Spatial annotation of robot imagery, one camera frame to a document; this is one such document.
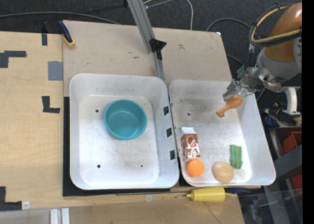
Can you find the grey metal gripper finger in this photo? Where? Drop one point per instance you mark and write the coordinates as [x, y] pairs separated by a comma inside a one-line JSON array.
[[246, 93], [230, 90]]

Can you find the orange toy chicken drumstick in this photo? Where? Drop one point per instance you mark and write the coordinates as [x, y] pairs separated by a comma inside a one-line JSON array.
[[231, 103]]

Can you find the green toy beans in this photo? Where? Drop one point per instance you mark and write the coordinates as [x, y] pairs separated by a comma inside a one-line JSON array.
[[236, 156]]

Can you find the brown and white milk carton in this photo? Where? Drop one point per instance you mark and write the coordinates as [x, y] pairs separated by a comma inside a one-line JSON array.
[[190, 144]]

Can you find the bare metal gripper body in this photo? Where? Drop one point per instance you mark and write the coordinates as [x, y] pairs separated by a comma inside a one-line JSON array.
[[255, 78]]

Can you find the pale wood board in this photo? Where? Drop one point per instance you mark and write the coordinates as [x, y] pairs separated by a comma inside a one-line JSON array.
[[110, 51]]

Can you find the yellow mustard bottle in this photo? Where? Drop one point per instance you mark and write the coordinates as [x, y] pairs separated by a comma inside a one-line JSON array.
[[208, 194]]

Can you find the black cylinder on white bracket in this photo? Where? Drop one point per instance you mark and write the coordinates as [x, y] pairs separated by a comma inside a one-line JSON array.
[[284, 113]]

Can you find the beige egg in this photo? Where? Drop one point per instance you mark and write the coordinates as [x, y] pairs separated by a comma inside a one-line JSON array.
[[222, 171]]

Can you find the white plastic tray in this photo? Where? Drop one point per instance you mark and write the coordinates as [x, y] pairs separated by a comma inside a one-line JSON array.
[[117, 159], [216, 132]]

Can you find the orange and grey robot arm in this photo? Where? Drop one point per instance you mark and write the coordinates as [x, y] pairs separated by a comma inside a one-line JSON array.
[[284, 36]]

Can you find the teal bowl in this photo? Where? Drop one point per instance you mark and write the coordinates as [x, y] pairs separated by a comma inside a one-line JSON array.
[[125, 120]]

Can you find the orange ball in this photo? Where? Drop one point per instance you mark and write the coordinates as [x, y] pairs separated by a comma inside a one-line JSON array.
[[195, 168]]

